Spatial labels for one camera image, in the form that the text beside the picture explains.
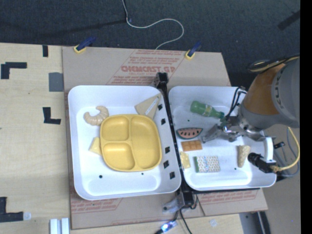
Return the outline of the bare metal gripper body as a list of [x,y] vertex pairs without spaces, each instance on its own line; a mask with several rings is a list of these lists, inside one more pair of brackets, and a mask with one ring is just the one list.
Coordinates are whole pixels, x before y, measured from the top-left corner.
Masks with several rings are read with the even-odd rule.
[[254,141],[262,141],[265,135],[261,129],[250,125],[244,117],[229,116],[225,117],[220,125],[221,132],[237,132],[239,137],[248,137]]

